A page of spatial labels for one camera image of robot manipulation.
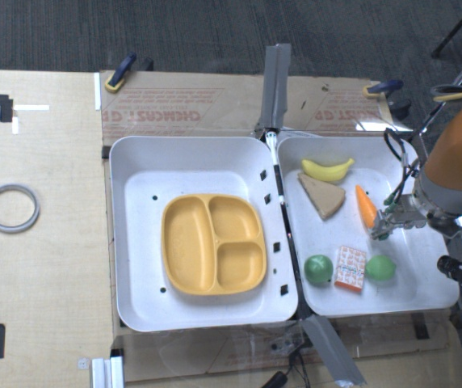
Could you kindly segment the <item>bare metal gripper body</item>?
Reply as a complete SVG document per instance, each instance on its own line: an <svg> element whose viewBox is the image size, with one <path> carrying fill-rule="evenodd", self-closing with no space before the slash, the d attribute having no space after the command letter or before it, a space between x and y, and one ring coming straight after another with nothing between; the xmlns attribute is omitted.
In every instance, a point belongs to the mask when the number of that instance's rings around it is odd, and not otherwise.
<svg viewBox="0 0 462 388"><path fill-rule="evenodd" d="M445 238L462 235L462 214L447 213L441 209L409 207L397 209L391 216L395 226L403 229L430 227Z"/></svg>

